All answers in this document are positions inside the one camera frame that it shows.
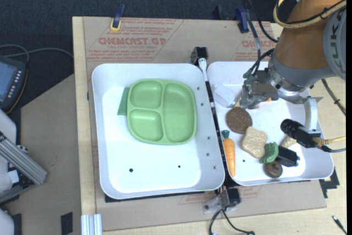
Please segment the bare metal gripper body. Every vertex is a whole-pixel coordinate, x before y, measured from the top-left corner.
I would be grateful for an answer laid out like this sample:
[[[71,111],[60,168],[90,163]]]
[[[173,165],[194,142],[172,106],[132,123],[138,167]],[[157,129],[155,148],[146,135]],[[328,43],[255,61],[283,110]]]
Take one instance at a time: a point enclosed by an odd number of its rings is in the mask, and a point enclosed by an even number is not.
[[[243,75],[243,79],[241,93],[248,93],[249,98],[261,96],[261,102],[277,101],[278,99],[288,102],[305,102],[307,99],[301,94],[306,90],[306,86],[292,84],[274,69],[265,68],[257,70],[255,73],[249,69]]]

